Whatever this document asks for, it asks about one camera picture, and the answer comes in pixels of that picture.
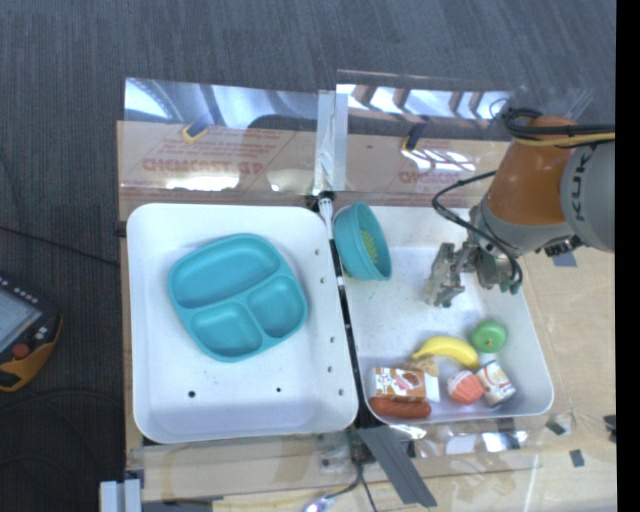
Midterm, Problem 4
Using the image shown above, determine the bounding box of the yellow banana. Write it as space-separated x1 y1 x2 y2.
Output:
410 335 482 372

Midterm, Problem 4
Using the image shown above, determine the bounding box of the white and orange carton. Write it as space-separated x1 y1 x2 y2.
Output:
370 366 442 404

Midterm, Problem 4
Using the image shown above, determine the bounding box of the teal bowl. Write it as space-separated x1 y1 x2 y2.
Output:
332 200 394 282

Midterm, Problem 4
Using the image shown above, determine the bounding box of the thin black and white rod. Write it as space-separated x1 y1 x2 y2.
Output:
318 196 362 429

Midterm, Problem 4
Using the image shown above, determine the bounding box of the black block with thin wires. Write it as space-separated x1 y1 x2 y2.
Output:
349 435 374 464

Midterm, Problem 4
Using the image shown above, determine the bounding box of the beige biscuit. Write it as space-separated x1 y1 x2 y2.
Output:
411 355 441 378

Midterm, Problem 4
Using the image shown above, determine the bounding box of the white plastic tray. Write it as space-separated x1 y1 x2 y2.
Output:
125 202 360 445
331 204 555 427

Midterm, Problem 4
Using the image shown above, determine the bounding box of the green apple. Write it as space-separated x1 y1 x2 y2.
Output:
470 319 509 352

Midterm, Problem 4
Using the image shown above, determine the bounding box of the yellow-green toy corn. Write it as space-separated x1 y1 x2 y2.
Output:
359 229 380 265

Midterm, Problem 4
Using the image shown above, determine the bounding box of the orange cupcake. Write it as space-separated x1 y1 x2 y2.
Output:
445 369 485 406

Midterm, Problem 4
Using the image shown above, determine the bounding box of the orange sausage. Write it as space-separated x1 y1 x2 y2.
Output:
369 396 433 421

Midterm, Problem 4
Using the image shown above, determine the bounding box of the white and orange can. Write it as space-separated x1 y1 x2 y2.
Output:
474 360 518 408

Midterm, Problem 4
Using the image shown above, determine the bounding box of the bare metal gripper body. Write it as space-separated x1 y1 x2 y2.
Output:
432 233 502 291

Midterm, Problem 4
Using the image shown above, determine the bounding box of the brown cardboard board red print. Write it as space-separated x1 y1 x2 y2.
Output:
115 118 549 454

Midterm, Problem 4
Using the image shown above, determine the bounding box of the teal divided plate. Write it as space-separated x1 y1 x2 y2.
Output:
166 232 309 364

